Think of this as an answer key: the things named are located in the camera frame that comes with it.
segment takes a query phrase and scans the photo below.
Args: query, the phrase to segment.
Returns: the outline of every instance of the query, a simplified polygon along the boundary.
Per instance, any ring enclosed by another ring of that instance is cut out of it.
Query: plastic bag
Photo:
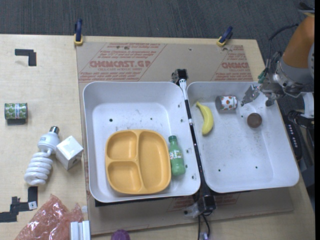
[[[61,200],[52,194],[15,240],[69,240],[70,223],[83,220],[84,216],[78,204],[69,211]]]

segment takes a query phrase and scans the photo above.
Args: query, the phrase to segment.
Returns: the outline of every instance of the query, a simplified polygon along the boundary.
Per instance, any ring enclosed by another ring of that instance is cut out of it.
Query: green patterned can
[[[5,103],[4,118],[11,119],[27,119],[28,105],[27,103]]]

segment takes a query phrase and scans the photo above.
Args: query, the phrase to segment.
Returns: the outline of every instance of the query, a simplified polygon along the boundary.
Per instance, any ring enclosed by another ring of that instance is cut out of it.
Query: wooden table
[[[8,125],[4,116],[0,127],[0,212],[10,210],[11,198],[28,199],[24,174],[32,154],[38,151],[41,135],[51,126],[60,128],[64,140],[72,135],[82,144],[82,126],[78,89],[77,53],[73,36],[0,35],[0,105],[27,103],[28,122]],[[85,36],[85,42],[126,42],[164,44],[216,44],[216,39],[144,38]],[[264,67],[255,40],[230,40],[243,45],[254,79]],[[33,49],[37,66],[28,66],[28,58],[15,56],[15,49]],[[69,171],[53,159],[53,169],[46,185],[38,188],[40,207],[53,194],[72,209],[75,203],[87,205],[84,164]],[[289,188],[293,211],[210,222],[211,237],[216,240],[311,240],[316,238],[315,213],[302,178]],[[14,239],[37,210],[20,212],[17,222],[0,223],[0,239]],[[132,240],[197,239],[198,224],[153,228],[130,232]],[[109,239],[110,235],[92,239]]]

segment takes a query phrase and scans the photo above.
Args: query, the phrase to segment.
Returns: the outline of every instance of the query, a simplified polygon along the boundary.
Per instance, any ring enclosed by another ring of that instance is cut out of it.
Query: toy banana
[[[202,135],[207,135],[214,127],[214,116],[208,106],[202,105],[199,101],[196,102],[203,116]]]

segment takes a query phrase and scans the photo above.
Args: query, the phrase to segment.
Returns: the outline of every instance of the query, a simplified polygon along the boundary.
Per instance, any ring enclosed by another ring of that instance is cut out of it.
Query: purple object
[[[130,236],[127,231],[118,229],[111,235],[111,240],[130,240]]]

